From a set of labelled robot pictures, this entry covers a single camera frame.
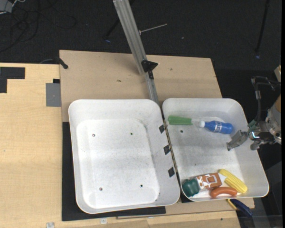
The brown cardboard board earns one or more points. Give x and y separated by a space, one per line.
104 77

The yellow corn cob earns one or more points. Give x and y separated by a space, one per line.
235 181

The orange sausage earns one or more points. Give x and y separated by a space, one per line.
223 192

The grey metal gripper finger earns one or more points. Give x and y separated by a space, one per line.
254 146
237 140

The green ridged toy vegetable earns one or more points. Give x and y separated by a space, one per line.
179 120

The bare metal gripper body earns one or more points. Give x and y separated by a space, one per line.
266 135

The blue bottle with white cap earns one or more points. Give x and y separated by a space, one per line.
219 127

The green bell pepper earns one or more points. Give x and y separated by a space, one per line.
190 187

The orange and white carton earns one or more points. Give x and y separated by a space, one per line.
210 180

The white plastic tray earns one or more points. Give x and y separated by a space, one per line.
116 160
204 153

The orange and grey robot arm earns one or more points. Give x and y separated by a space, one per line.
277 113

